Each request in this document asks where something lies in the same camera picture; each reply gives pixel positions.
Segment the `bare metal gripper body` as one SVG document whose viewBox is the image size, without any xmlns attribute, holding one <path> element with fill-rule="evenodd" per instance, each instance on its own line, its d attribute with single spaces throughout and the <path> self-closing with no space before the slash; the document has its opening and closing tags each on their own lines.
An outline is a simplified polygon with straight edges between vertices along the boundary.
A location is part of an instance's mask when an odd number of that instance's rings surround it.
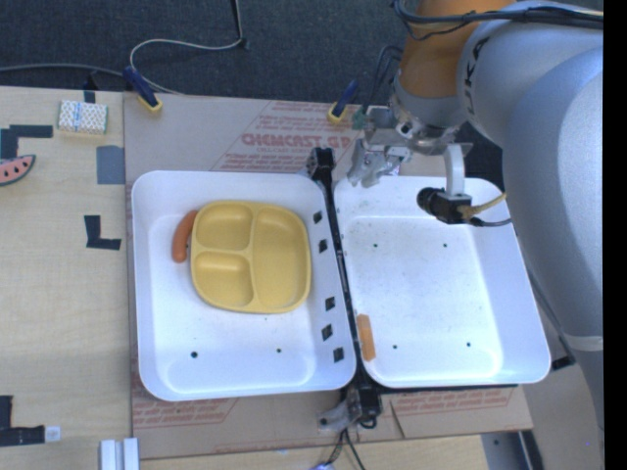
<svg viewBox="0 0 627 470">
<path fill-rule="evenodd" d="M 470 142 L 457 140 L 458 126 L 429 125 L 402 109 L 371 107 L 365 116 L 362 145 L 367 152 L 408 161 L 413 155 L 443 156 L 453 145 L 459 145 L 465 157 Z"/>
</svg>

